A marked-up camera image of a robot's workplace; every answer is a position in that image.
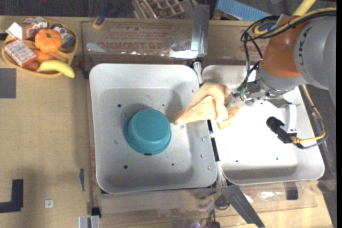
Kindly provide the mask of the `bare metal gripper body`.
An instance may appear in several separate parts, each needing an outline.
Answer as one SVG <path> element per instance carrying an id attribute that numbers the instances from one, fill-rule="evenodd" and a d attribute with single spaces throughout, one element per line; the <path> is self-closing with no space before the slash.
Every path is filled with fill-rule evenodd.
<path id="1" fill-rule="evenodd" d="M 244 103 L 247 106 L 252 106 L 258 101 L 266 100 L 269 95 L 269 90 L 264 86 L 262 80 L 254 80 L 251 82 L 243 82 L 237 88 L 237 91 L 231 94 L 231 105 Z"/>

